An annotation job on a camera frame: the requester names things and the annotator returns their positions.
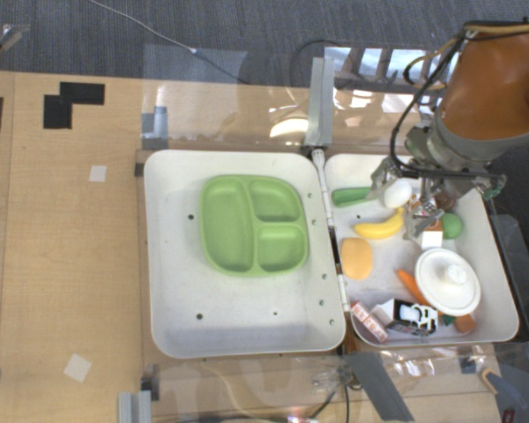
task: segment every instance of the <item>carpeted floor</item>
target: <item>carpeted floor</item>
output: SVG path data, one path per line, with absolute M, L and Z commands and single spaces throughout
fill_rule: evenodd
M 470 19 L 529 18 L 529 0 L 97 0 L 205 55 L 234 77 L 258 85 L 309 84 L 304 42 L 435 48 Z M 3 24 L 30 31 L 0 58 L 0 69 L 95 76 L 235 81 L 138 24 L 86 0 L 0 0 Z M 520 223 L 529 250 L 529 146 L 498 159 L 510 180 L 496 200 Z

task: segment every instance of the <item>wooden surface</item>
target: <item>wooden surface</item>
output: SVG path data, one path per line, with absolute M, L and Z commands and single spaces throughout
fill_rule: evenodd
M 145 274 L 140 274 L 147 268 L 145 227 L 141 186 L 133 174 L 141 113 L 152 112 L 154 105 L 168 106 L 172 146 L 196 148 L 219 140 L 218 148 L 239 142 L 261 148 L 263 140 L 265 149 L 293 148 L 291 139 L 302 134 L 270 138 L 274 122 L 259 116 L 259 109 L 268 114 L 270 108 L 305 100 L 306 91 L 2 77 L 5 82 L 10 77 L 15 88 L 0 89 L 13 120 L 11 134 L 6 126 L 0 136 L 0 423 L 116 422 L 117 394 L 137 392 L 150 370 L 160 378 L 162 399 L 153 404 L 157 421 L 176 420 L 179 413 L 257 413 L 294 403 L 305 410 L 320 404 L 324 394 L 314 390 L 310 377 L 325 364 L 309 356 L 180 362 L 157 351 Z M 44 130 L 43 96 L 58 94 L 62 80 L 104 83 L 105 105 L 74 106 L 72 130 Z M 362 129 L 372 136 L 357 136 L 368 142 L 379 138 L 378 131 L 380 137 L 389 134 L 391 115 L 377 109 L 339 113 L 334 130 L 337 136 L 356 134 L 360 117 L 370 123 L 372 130 L 368 124 Z M 9 162 L 10 175 L 3 174 Z M 92 166 L 107 167 L 106 181 L 89 182 Z M 73 354 L 92 362 L 83 382 L 63 373 Z M 497 421 L 492 395 L 476 376 L 461 375 L 457 362 L 443 375 L 396 381 L 420 421 L 462 421 L 452 413 L 460 404 L 455 415 Z M 363 392 L 352 399 L 352 412 L 361 412 L 361 421 L 377 421 Z M 322 421 L 341 421 L 341 397 L 336 403 Z M 445 406 L 452 406 L 444 414 L 449 417 L 431 419 Z

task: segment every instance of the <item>yellow banana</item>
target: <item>yellow banana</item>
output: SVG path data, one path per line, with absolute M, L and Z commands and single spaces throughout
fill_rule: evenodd
M 403 208 L 399 207 L 396 210 L 396 214 L 390 216 L 386 221 L 379 223 L 359 223 L 354 226 L 354 231 L 364 238 L 370 238 L 372 240 L 380 240 L 387 238 L 399 232 L 399 229 L 404 225 L 404 219 L 402 218 Z

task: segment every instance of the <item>white paper piece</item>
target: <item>white paper piece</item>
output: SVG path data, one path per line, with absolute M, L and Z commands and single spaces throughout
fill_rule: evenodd
M 107 166 L 92 166 L 88 181 L 89 182 L 105 182 L 107 171 L 108 171 Z
M 78 354 L 72 354 L 71 360 L 64 369 L 64 373 L 71 379 L 80 383 L 84 382 L 88 370 L 92 366 L 92 362 L 79 356 Z

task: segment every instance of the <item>white ball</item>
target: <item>white ball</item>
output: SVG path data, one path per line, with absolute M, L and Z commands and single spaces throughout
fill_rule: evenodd
M 412 186 L 404 179 L 397 179 L 382 196 L 382 203 L 387 208 L 398 208 L 412 196 Z

